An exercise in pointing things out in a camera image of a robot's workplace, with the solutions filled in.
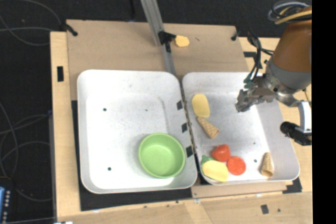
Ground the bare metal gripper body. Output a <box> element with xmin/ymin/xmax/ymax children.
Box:
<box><xmin>237</xmin><ymin>77</ymin><xmax>303</xmax><ymax>108</ymax></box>

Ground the white plastic tray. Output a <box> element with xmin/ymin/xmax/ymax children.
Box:
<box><xmin>181</xmin><ymin>71</ymin><xmax>301</xmax><ymax>186</ymax></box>
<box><xmin>77</xmin><ymin>69</ymin><xmax>198</xmax><ymax>195</ymax></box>

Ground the tan waffle cone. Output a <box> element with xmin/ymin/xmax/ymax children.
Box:
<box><xmin>260</xmin><ymin>152</ymin><xmax>275</xmax><ymax>177</ymax></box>
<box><xmin>196</xmin><ymin>116</ymin><xmax>220</xmax><ymax>140</ymax></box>

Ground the yellow toy potato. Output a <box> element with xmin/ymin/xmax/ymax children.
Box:
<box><xmin>191</xmin><ymin>93</ymin><xmax>211</xmax><ymax>119</ymax></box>

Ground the red toy pepper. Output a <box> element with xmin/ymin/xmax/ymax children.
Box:
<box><xmin>211</xmin><ymin>144</ymin><xmax>232</xmax><ymax>163</ymax></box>

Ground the orange toy tomato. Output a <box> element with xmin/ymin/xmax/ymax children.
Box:
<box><xmin>226</xmin><ymin>156</ymin><xmax>247</xmax><ymax>176</ymax></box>

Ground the yellow toy corn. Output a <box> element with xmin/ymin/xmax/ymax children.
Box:
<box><xmin>201</xmin><ymin>155</ymin><xmax>229</xmax><ymax>183</ymax></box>

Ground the yellow potato chip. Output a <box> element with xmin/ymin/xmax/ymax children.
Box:
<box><xmin>175</xmin><ymin>35</ymin><xmax>190</xmax><ymax>48</ymax></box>

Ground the green bowl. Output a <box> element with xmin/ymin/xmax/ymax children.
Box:
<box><xmin>138</xmin><ymin>132</ymin><xmax>186</xmax><ymax>179</ymax></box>

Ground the brown cardboard board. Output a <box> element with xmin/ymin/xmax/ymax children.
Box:
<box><xmin>65</xmin><ymin>19</ymin><xmax>295</xmax><ymax>199</ymax></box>

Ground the black cylinder on white bracket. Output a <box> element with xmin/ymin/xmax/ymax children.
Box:
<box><xmin>280</xmin><ymin>101</ymin><xmax>312</xmax><ymax>146</ymax></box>

